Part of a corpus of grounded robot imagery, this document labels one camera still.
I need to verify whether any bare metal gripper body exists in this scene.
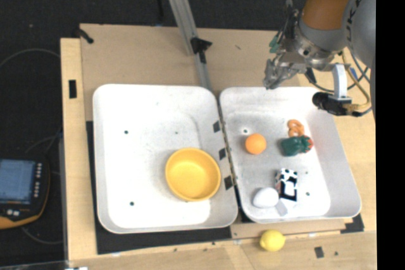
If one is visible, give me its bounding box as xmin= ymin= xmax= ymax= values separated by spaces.
xmin=273 ymin=37 xmax=337 ymax=76

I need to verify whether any orange pretzel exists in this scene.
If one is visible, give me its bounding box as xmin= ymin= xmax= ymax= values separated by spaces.
xmin=287 ymin=119 xmax=305 ymax=138

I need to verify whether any orange ball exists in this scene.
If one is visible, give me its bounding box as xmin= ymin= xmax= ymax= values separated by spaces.
xmin=245 ymin=133 xmax=267 ymax=156

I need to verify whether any green and red toy vegetable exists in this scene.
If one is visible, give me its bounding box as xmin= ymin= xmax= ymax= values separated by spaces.
xmin=280 ymin=135 xmax=315 ymax=157

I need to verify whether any white plastic tray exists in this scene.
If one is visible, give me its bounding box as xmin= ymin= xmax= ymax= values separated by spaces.
xmin=218 ymin=86 xmax=363 ymax=224
xmin=92 ymin=83 xmax=239 ymax=235

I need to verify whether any white egg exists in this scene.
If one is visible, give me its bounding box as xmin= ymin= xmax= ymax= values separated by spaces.
xmin=252 ymin=187 xmax=280 ymax=209

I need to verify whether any yellow bowl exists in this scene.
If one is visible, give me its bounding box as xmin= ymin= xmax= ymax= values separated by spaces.
xmin=165 ymin=147 xmax=221 ymax=202

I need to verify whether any pale wood board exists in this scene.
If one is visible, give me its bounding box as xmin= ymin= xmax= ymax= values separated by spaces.
xmin=78 ymin=23 xmax=352 ymax=240

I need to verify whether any yellow lemon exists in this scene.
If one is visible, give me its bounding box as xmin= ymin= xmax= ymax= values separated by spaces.
xmin=259 ymin=230 xmax=287 ymax=252

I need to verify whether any black cylinder on white bracket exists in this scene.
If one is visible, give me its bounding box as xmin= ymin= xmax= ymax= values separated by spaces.
xmin=312 ymin=63 xmax=353 ymax=116

